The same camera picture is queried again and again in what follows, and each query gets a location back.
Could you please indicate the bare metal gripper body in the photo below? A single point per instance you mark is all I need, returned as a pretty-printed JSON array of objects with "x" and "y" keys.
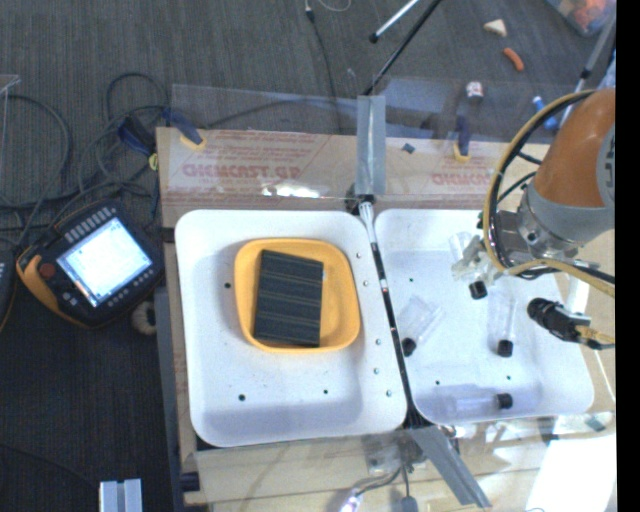
[{"x": 520, "y": 240}]

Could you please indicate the clear plastic bottle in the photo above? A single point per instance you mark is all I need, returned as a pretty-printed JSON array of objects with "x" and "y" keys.
[
  {"x": 417, "y": 320},
  {"x": 504, "y": 325},
  {"x": 475, "y": 401},
  {"x": 478, "y": 290}
]

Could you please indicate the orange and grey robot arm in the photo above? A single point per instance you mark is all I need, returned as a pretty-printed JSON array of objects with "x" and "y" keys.
[{"x": 575, "y": 160}]

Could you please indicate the blue bottle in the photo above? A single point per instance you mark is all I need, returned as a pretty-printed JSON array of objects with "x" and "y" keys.
[{"x": 545, "y": 114}]

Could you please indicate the white plastic tray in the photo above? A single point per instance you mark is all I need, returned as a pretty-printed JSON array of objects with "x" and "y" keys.
[
  {"x": 280, "y": 390},
  {"x": 460, "y": 360}
]

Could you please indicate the small white and red can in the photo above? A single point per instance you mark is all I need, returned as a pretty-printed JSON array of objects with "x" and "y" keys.
[{"x": 474, "y": 91}]

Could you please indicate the orange sausage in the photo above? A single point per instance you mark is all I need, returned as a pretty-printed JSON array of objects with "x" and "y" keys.
[{"x": 514, "y": 59}]

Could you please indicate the yellow plate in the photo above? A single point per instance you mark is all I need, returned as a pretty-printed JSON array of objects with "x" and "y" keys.
[{"x": 345, "y": 310}]

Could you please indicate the beige pizza slice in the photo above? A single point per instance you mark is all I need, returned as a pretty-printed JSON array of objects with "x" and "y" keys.
[{"x": 496, "y": 27}]

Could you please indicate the dark grey striped rectangular pad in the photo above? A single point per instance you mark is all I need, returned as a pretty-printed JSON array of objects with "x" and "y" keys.
[{"x": 289, "y": 300}]

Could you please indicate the brown cardboard board, red print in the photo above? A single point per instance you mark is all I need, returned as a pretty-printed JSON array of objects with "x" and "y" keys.
[{"x": 240, "y": 170}]

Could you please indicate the black cylinder on white bracket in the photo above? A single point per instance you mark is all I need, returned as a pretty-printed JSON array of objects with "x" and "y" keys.
[{"x": 550, "y": 315}]

